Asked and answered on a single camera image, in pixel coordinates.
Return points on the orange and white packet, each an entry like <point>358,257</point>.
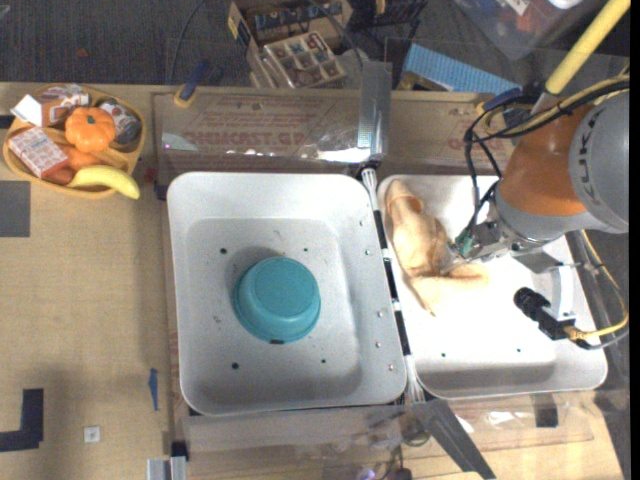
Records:
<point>60,105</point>

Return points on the cardboard box with compartments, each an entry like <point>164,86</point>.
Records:
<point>300,58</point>

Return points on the pale orange cloth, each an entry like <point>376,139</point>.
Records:
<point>415,238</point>

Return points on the white plastic tray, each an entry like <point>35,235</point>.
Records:
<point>310,203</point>
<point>490,338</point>

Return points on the small white box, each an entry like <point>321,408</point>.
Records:
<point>26,109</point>

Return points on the yellow banana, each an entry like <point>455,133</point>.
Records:
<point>107,177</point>

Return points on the black cylinder on white bracket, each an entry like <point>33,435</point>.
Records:
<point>537,308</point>

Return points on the orange carrot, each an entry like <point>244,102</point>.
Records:
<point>80,159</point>

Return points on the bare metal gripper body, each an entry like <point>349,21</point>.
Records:
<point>492,245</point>

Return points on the orange divided plate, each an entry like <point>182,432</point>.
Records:
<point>15,160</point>

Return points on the orange pumpkin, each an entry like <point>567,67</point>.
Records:
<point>90,128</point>

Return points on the white and red carton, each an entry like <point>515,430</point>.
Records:
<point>37,150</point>

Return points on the small red and white can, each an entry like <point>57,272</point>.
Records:
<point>122,120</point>

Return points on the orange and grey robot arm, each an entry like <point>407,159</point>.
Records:
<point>545,178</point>

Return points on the teal bowl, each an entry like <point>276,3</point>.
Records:
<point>277,298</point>

